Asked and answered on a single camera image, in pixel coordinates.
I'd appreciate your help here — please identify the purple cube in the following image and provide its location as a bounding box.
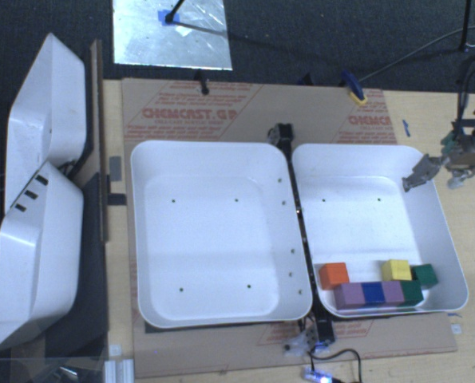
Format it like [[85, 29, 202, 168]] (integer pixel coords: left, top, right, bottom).
[[333, 282, 366, 311], [382, 280, 406, 306]]

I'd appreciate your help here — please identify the brown cardboard board red print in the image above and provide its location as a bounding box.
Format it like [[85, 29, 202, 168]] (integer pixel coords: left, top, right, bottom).
[[121, 77, 459, 379]]

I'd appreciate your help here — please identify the green cube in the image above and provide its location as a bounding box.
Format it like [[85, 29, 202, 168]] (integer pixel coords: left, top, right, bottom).
[[400, 279, 425, 307], [411, 264, 439, 288]]

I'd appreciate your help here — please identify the blue cube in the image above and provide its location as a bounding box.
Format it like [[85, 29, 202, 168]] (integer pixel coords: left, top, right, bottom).
[[360, 281, 386, 307]]

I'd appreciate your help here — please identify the white plastic tray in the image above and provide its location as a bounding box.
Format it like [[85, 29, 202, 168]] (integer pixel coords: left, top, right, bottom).
[[291, 142, 470, 319], [129, 140, 315, 330]]

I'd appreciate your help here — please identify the orange cube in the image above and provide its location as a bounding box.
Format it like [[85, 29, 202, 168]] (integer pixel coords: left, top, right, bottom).
[[319, 262, 350, 291]]

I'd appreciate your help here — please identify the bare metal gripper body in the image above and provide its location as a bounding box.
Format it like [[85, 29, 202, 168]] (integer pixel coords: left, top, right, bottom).
[[445, 101, 475, 177]]

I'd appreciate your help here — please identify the thin black and white rod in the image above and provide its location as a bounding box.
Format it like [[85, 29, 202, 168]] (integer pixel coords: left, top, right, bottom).
[[279, 140, 324, 323]]

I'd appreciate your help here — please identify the yellow cube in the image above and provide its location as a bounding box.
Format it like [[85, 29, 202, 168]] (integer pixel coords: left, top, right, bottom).
[[381, 259, 413, 282]]

